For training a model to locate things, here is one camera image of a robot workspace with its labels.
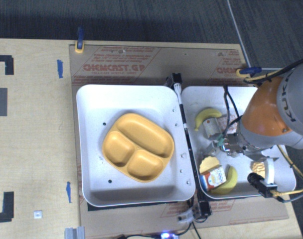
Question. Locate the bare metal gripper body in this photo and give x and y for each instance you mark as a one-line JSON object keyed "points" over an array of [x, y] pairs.
{"points": [[235, 143]]}

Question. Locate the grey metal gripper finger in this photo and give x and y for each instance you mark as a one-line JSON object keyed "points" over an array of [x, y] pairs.
{"points": [[258, 155], [211, 148]]}

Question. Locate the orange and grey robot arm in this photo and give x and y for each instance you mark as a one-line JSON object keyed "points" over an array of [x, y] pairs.
{"points": [[263, 116]]}

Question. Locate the yellow ridged biscuit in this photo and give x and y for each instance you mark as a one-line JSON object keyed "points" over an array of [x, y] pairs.
{"points": [[258, 168]]}

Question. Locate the pale pink packet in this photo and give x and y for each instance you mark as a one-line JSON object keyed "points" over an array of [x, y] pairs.
{"points": [[225, 123]]}

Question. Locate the white plastic tray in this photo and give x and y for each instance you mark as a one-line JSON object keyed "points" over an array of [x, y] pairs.
{"points": [[96, 108], [243, 173]]}

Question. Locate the orange and white carton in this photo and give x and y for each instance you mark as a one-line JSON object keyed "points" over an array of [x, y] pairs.
{"points": [[213, 178]]}

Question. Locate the yellow banana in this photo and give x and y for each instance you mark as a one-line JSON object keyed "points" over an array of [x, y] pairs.
{"points": [[206, 113], [230, 180]]}

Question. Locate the thin black and white rod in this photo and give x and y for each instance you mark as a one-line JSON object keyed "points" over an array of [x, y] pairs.
{"points": [[183, 116]]}

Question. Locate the orange divided plate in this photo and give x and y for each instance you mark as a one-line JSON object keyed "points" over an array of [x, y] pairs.
{"points": [[139, 146]]}

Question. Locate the brown cardboard board red print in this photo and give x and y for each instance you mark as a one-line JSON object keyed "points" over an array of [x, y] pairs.
{"points": [[191, 63]]}

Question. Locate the black cylinder on white bracket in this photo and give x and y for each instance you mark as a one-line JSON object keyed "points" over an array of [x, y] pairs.
{"points": [[262, 183]]}

